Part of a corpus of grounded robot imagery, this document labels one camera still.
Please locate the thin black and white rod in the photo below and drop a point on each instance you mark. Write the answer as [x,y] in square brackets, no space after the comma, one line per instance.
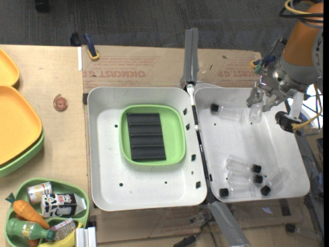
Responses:
[197,127]

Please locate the orange carrot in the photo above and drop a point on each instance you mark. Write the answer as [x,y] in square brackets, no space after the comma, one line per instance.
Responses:
[28,211]

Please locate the cow print milk carton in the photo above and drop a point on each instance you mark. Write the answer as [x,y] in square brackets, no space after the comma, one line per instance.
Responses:
[60,204]

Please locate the white plastic tray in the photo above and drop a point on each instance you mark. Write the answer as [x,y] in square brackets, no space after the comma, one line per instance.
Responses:
[257,143]
[144,186]

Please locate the green divided plate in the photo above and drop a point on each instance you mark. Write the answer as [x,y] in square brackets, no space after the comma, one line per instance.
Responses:
[77,192]

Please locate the yellow banana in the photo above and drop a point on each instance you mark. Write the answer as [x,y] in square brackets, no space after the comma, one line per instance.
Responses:
[64,243]

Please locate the brown cardboard board red print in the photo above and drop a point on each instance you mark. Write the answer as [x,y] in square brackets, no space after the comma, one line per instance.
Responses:
[154,68]

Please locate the black cylinder on white bracket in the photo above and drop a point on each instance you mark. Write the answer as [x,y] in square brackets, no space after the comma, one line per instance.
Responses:
[285,120]

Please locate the yellow plate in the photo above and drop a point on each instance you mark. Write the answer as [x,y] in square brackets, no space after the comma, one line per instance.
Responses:
[7,71]
[15,125]

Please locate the green bottle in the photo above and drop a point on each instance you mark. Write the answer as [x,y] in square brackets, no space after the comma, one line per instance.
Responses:
[23,230]

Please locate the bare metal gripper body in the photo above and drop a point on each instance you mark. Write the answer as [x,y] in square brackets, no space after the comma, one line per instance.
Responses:
[275,85]

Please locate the small colourful carton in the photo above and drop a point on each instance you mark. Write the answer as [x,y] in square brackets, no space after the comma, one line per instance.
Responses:
[64,229]

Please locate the small red and white can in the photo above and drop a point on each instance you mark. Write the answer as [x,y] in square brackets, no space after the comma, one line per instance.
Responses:
[39,192]

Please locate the black ribbed insert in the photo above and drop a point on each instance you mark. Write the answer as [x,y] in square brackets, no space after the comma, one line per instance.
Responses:
[146,138]

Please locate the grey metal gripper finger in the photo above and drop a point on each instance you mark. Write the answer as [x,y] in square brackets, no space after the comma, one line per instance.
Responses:
[270,103]
[253,98]

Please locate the green square plate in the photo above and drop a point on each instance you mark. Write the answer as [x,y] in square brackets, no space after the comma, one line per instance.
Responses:
[174,127]

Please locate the pink round toy slice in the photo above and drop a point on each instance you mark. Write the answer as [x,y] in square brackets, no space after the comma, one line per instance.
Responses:
[60,103]

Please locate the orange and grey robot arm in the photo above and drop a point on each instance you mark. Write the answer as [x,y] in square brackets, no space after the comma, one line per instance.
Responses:
[299,42]

